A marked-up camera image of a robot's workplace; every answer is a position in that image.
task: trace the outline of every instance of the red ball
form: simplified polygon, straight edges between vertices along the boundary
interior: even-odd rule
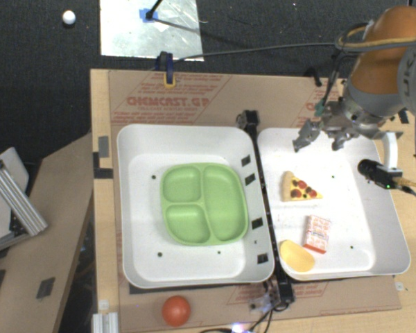
[[[182,296],[172,296],[162,306],[162,316],[172,327],[179,327],[188,321],[191,308]]]

